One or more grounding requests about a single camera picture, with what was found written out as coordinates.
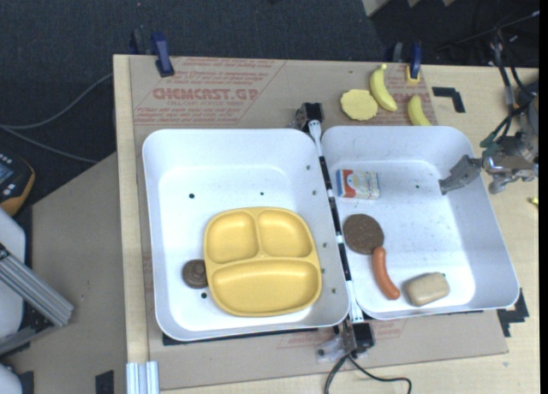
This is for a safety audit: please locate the yellow round biscuit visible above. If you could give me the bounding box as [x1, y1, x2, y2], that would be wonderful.
[339, 88, 380, 122]

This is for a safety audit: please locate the yellow banana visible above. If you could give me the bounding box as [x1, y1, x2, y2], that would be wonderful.
[406, 94, 434, 128]
[368, 63, 399, 113]

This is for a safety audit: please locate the white blue red carton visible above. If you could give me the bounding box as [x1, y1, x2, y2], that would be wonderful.
[335, 168, 382, 201]

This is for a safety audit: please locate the brown cardboard board red print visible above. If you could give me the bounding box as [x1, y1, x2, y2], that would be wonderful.
[128, 56, 511, 391]

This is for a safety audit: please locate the white plastic tray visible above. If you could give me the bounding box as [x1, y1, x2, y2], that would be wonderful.
[319, 124, 521, 322]
[140, 128, 352, 343]

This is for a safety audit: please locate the orange sausage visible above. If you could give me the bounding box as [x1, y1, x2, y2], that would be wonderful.
[371, 246, 402, 301]

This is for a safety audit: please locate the beige bread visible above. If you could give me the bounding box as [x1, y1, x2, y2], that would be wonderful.
[402, 272, 452, 308]

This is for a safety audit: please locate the black block with thin wires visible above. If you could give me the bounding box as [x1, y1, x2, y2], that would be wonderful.
[295, 101, 325, 133]
[316, 321, 378, 364]

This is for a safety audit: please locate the brown round biscuit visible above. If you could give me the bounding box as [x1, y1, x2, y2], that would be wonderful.
[342, 213, 385, 256]

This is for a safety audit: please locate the yellow divided plate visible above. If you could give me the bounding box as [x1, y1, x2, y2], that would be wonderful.
[202, 206, 324, 318]

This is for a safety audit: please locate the thin black and white rod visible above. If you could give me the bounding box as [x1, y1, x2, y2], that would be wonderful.
[308, 119, 365, 323]

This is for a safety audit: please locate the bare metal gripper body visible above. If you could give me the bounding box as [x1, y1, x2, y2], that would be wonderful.
[480, 130, 539, 195]

